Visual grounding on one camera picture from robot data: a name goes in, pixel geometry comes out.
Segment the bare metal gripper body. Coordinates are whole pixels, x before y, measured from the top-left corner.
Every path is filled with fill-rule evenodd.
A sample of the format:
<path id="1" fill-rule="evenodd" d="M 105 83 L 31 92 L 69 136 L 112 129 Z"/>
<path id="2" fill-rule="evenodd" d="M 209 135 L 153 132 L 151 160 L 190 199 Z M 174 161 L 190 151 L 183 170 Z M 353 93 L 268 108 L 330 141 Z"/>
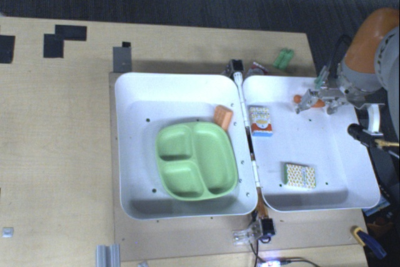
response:
<path id="1" fill-rule="evenodd" d="M 315 89 L 315 91 L 319 99 L 329 106 L 342 106 L 346 104 L 357 106 L 366 102 L 366 93 L 352 86 L 322 86 L 319 89 Z"/>

